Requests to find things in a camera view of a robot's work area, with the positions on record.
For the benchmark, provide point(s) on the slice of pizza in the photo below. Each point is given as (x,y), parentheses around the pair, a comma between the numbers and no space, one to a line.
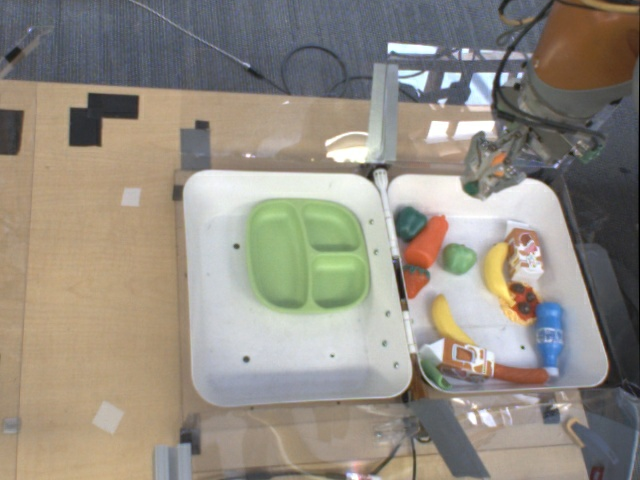
(522,303)

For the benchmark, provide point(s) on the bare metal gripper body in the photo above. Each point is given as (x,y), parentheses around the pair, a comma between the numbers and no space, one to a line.
(552,143)

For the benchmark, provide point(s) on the orange sausage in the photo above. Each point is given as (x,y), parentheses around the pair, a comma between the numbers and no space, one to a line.
(522,374)

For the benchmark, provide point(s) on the green divided plate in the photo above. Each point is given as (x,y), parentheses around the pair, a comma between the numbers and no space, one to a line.
(275,258)

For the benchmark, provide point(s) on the yellow banana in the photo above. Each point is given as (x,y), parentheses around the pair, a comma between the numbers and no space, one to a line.
(445,318)
(495,268)

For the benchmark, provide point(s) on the orange carrot with green top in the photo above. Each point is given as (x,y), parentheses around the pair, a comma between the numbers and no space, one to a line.
(498,159)

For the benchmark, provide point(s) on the blue bottle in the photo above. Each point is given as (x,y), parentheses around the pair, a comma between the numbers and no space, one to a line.
(549,335)

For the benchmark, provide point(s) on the orange bottle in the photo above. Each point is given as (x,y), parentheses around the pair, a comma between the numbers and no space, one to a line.
(426,245)

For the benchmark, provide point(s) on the dark green pepper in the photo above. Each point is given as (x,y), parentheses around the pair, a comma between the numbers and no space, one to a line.
(410,223)

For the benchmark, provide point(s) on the orange and white carton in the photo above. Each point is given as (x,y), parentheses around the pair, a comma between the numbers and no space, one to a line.
(467,360)

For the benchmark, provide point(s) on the thin black and white rod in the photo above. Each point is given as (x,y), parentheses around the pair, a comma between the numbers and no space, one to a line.
(388,214)

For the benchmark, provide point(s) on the light green pepper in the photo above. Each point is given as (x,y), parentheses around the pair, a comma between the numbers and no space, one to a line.
(458,259)

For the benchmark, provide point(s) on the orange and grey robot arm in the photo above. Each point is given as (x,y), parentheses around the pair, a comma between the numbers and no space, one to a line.
(575,43)

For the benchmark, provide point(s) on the white plastic tray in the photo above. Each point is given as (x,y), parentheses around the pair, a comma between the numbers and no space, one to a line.
(220,318)
(565,248)

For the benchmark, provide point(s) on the red strawberry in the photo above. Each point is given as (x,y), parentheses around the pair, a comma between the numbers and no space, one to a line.
(416,282)

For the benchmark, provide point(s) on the white carton with red print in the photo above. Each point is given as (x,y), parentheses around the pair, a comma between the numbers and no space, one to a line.
(525,253)

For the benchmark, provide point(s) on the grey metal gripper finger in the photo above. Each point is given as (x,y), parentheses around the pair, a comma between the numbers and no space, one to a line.
(478,154)
(505,182)

